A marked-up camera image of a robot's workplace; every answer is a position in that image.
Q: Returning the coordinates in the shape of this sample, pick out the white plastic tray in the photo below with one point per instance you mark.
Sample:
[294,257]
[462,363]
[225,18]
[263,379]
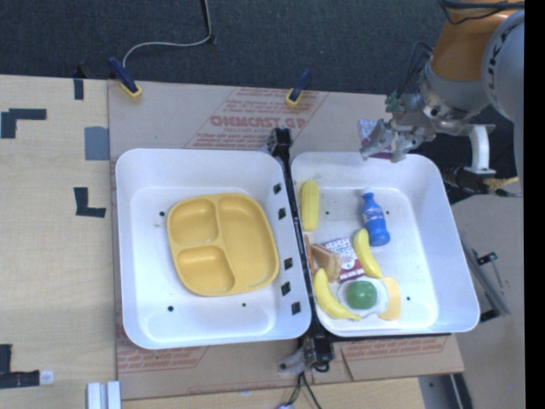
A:
[145,271]
[426,245]

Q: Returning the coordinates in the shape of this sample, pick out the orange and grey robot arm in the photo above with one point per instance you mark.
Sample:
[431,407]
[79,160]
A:
[468,45]

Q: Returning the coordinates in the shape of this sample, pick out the brown cardboard board, red print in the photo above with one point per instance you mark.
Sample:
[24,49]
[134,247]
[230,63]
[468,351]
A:
[179,113]

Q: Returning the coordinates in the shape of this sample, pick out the tan bread slice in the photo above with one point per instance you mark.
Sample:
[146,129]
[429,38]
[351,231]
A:
[328,260]

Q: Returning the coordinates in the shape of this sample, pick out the white fried egg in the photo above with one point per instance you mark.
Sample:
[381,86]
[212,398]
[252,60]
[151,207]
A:
[382,298]

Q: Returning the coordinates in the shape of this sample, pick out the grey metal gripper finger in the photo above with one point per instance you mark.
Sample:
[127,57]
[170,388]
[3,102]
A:
[403,147]
[374,141]

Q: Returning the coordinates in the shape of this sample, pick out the yellow cheese slice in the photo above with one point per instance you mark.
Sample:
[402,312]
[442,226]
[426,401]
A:
[394,301]

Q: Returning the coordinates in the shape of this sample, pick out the blue bottle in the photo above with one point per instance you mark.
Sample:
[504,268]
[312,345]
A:
[376,224]

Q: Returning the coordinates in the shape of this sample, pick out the yellow corn cob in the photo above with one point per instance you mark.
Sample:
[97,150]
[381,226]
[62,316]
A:
[310,205]

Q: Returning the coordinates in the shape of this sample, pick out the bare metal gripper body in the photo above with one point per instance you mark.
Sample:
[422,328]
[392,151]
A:
[419,124]

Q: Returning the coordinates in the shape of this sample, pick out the black cylinder on white bracket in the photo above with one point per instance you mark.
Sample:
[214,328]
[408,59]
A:
[481,149]

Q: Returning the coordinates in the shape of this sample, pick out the green apple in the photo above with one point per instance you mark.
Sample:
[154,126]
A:
[361,294]

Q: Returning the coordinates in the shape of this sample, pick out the yellow banana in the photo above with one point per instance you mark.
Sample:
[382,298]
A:
[365,251]
[325,294]

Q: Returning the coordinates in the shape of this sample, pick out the thin black and white rod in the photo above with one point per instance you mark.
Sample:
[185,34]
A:
[295,211]

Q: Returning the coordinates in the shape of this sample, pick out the yellow divided plate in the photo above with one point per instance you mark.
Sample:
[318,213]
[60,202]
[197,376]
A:
[242,237]

